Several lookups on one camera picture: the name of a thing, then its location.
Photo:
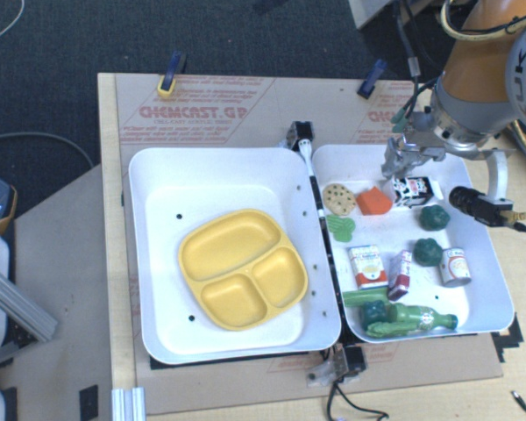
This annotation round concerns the white plastic tray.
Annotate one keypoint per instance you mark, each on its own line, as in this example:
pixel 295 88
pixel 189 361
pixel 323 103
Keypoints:
pixel 166 252
pixel 478 296

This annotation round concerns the green bottle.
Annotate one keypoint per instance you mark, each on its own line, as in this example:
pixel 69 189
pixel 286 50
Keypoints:
pixel 421 317

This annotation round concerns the black cylinder on white bracket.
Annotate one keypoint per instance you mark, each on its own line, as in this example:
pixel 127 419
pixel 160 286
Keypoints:
pixel 478 203

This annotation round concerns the cow print carton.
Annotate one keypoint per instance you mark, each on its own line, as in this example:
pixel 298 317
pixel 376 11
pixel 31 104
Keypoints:
pixel 414 191

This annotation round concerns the brown cardboard board red print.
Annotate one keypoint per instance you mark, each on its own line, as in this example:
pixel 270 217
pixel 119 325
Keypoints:
pixel 228 112

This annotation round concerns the dark red packet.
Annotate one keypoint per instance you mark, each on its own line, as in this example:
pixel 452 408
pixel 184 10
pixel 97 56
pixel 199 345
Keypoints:
pixel 399 276

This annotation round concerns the red and white carton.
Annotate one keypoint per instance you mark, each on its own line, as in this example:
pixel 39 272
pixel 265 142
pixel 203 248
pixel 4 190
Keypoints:
pixel 367 266

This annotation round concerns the yellow divided plate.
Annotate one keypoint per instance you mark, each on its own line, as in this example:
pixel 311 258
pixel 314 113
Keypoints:
pixel 232 244

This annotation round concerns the green cucumber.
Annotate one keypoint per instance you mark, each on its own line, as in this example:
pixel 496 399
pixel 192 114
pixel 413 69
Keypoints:
pixel 364 297

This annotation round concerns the dark green broccoli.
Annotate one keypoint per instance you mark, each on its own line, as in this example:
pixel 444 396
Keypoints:
pixel 372 314
pixel 427 252
pixel 434 217

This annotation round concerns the light green leafy toy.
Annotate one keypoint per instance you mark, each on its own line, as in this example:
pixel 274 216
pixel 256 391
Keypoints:
pixel 385 329

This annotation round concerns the light green toy vegetable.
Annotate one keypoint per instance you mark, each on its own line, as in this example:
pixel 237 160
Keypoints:
pixel 341 228

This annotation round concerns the white and orange can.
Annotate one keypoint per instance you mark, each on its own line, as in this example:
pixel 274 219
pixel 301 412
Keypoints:
pixel 456 268

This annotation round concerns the tan biscuit with green dots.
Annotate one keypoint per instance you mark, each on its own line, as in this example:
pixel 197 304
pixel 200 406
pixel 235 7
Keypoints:
pixel 338 200

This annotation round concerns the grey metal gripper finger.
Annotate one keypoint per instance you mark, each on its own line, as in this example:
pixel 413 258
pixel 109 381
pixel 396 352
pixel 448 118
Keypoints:
pixel 391 160
pixel 412 158

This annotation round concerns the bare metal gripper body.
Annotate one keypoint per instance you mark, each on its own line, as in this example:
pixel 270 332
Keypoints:
pixel 438 136

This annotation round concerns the thin black and white rod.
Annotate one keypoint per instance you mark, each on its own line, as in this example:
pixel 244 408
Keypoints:
pixel 320 209

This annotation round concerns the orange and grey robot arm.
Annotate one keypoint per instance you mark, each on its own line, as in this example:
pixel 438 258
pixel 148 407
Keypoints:
pixel 480 64

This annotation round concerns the orange wedge toy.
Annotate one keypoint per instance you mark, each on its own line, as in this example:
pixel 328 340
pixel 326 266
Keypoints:
pixel 372 202

